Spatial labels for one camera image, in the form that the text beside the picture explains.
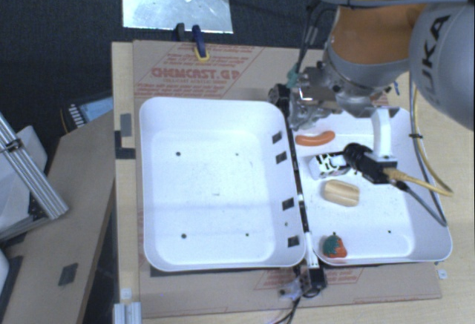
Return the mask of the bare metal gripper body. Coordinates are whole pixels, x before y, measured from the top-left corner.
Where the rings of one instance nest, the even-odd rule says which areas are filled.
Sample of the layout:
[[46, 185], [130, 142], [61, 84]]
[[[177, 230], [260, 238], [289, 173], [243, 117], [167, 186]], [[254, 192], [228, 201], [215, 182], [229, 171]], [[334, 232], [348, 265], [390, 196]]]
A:
[[298, 103], [307, 108], [329, 108], [331, 114], [346, 112], [355, 118], [373, 114], [373, 89], [340, 75], [332, 66], [307, 67], [298, 77]]

